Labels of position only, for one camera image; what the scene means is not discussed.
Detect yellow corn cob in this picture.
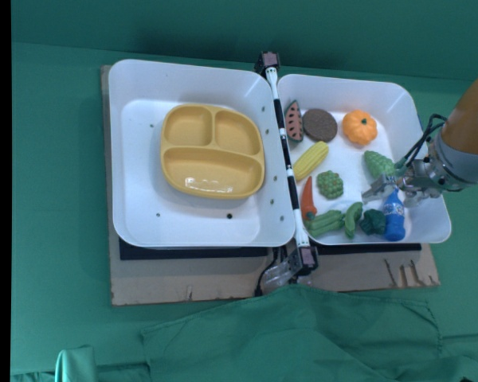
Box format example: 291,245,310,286
292,140,331,182

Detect light green grapes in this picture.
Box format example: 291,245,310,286
363,150,397,181

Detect brown cardboard board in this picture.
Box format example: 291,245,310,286
100,64,441,307

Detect white plastic tray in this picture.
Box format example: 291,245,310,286
276,73,453,247
108,58,296,249

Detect brown round biscuit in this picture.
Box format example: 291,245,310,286
301,108,339,143

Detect yellow divided plate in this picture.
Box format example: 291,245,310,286
160,103,267,201

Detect green bean bundle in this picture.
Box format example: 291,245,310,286
304,209,347,238

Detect green cloth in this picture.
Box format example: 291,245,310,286
140,284,478,382

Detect orange pumpkin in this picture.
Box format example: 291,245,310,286
342,109,379,146

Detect green bumpy round fruit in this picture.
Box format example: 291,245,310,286
316,170,345,201

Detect thin black and white rod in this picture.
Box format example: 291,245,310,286
264,66,313,250

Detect red chili pepper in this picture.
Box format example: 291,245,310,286
300,175,319,221

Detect black block with thin wires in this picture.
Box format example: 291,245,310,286
254,51,283,75
296,245,319,272

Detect dark green broccoli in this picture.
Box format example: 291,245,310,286
358,209,387,236

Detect blue bottle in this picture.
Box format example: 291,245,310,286
382,188,407,243

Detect green pea pod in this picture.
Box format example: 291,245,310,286
343,201,365,240

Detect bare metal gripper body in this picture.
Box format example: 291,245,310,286
397,157,464,200

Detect red watermelon slice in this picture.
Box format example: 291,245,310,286
284,99,307,144

